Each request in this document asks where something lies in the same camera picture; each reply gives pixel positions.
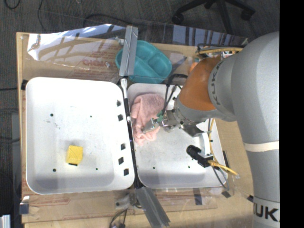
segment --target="yellow cube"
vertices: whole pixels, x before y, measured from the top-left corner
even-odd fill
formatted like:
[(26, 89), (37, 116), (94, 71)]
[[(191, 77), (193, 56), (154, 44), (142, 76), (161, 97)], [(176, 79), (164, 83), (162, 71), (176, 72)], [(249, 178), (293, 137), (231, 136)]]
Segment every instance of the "yellow cube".
[(70, 145), (67, 150), (66, 162), (73, 165), (78, 165), (82, 160), (83, 148)]

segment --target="white label band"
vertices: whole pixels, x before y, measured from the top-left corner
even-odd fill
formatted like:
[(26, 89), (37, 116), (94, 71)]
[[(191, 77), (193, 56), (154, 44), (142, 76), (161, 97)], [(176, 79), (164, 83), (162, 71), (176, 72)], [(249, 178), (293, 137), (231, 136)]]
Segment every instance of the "white label band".
[(250, 151), (250, 152), (263, 152), (263, 151), (269, 151), (269, 150), (279, 150), (280, 141), (259, 143), (259, 144), (244, 143), (244, 147), (245, 147), (245, 150)]
[(254, 197), (253, 219), (270, 227), (281, 227), (280, 203)]

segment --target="white tray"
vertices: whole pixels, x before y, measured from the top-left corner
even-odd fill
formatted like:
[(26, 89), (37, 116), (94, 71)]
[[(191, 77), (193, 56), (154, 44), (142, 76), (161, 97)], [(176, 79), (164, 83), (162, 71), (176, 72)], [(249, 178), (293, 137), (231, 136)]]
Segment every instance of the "white tray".
[[(69, 145), (83, 147), (78, 166), (66, 163)], [(39, 194), (129, 188), (134, 169), (121, 89), (110, 82), (31, 79), (26, 86), (26, 178)]]
[[(171, 88), (172, 86), (169, 88), (168, 95), (171, 93)], [(133, 84), (128, 89), (130, 108), (139, 95), (155, 93), (165, 98), (165, 92), (166, 85)], [(177, 97), (179, 92), (177, 88), (173, 97)], [(174, 101), (171, 100), (167, 109), (172, 109), (173, 105)], [(208, 122), (198, 124), (197, 127), (207, 131)], [(214, 154), (221, 164), (225, 164), (215, 123), (211, 136)], [(201, 136), (192, 138), (178, 128), (171, 133), (161, 128), (155, 141), (146, 142), (143, 146), (135, 143), (136, 164), (141, 182), (150, 188), (219, 187), (220, 183), (212, 168), (203, 168), (186, 153), (187, 147), (191, 144), (201, 148), (203, 138)]]

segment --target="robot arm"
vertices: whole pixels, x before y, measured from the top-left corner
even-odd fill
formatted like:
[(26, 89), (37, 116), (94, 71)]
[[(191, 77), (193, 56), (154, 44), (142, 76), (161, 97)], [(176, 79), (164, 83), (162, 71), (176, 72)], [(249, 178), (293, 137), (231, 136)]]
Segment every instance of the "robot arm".
[(237, 121), (253, 176), (253, 227), (280, 227), (279, 32), (222, 61), (204, 60), (188, 76), (175, 117), (189, 125)]

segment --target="clear plastic sheet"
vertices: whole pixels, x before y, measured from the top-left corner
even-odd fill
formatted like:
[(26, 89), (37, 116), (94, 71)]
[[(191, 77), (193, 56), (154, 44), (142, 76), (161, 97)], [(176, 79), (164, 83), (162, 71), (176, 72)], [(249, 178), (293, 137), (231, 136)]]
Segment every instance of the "clear plastic sheet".
[[(134, 73), (129, 75), (129, 85), (136, 83), (134, 78), (143, 82), (150, 80), (146, 83), (165, 84), (172, 74), (188, 75), (190, 67), (199, 60), (196, 52), (200, 46), (240, 47), (246, 44), (245, 38), (203, 29), (142, 20), (134, 20), (133, 27), (138, 28), (138, 41), (145, 41), (161, 51), (172, 68), (168, 75), (163, 77)], [(118, 83), (120, 76), (116, 57), (123, 50), (126, 29), (127, 27), (101, 24), (51, 34), (17, 34), (19, 108), (22, 109), (20, 111), (23, 153), (22, 198), (28, 197), (29, 208), (28, 213), (22, 215), (22, 222), (26, 223), (27, 227), (39, 227), (42, 221), (49, 221), (50, 226), (52, 222), (57, 221), (58, 227), (64, 227), (67, 221), (75, 228), (100, 227), (99, 224), (108, 227), (115, 213), (122, 210), (122, 206), (117, 204), (124, 202), (125, 197), (133, 192), (122, 190), (57, 195), (37, 195), (32, 192), (25, 178), (26, 96), (25, 91), (20, 90), (24, 89), (30, 79), (37, 76)], [(184, 80), (177, 76), (173, 84), (183, 85)], [(225, 144), (225, 140), (222, 140), (223, 134), (224, 138), (227, 138), (231, 133), (229, 130), (222, 133), (221, 128), (223, 124), (219, 126), (219, 135), (222, 143)], [(234, 140), (229, 144), (234, 145), (236, 143)], [(228, 150), (228, 157), (230, 153), (234, 155), (232, 159), (235, 162), (230, 164), (236, 167), (239, 154), (233, 151), (233, 147)], [(244, 185), (240, 187), (236, 187), (238, 181), (231, 176), (228, 177), (229, 192), (225, 192), (220, 186), (202, 189), (155, 189), (156, 197), (168, 212), (170, 226), (251, 227), (252, 203), (247, 200), (246, 192), (251, 192), (251, 176), (248, 176), (244, 180)], [(129, 223), (131, 227), (150, 227), (140, 207), (130, 204), (128, 200), (123, 207), (129, 208), (126, 224)]]

